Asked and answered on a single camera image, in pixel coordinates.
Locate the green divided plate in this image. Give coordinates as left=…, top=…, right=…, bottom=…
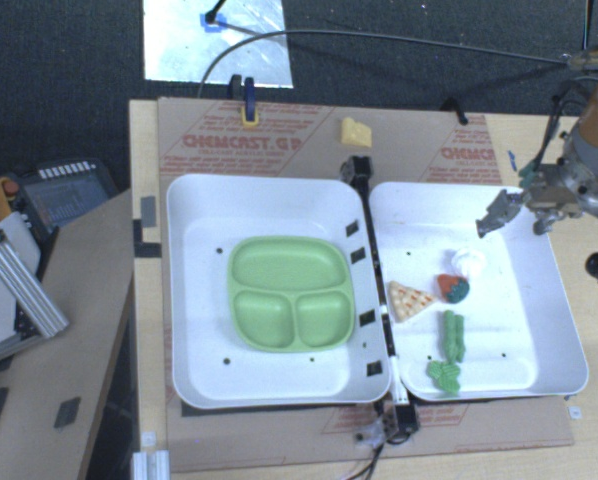
left=226, top=235, right=357, bottom=354

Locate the thin black and white rod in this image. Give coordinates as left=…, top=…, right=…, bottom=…
left=357, top=177, right=409, bottom=405

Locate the white crumpled toy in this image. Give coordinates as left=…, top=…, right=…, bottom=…
left=449, top=247, right=487, bottom=279

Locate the white plastic tray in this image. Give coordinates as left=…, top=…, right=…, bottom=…
left=165, top=172, right=393, bottom=411
left=367, top=181, right=590, bottom=402

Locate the green lettuce leaf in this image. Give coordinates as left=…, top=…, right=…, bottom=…
left=425, top=359, right=462, bottom=396

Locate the brown cardboard board red print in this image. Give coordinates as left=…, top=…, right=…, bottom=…
left=156, top=96, right=576, bottom=474

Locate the green asparagus bundle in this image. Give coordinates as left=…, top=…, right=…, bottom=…
left=441, top=309, right=467, bottom=363

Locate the yellow pizza slice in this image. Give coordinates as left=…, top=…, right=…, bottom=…
left=387, top=280, right=438, bottom=324

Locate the red and green strawberry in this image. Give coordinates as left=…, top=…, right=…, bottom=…
left=436, top=273, right=471, bottom=303

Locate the yellow cheese wedge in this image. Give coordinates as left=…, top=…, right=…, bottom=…
left=340, top=116, right=373, bottom=148

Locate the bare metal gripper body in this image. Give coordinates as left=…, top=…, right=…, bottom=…
left=520, top=163, right=598, bottom=225

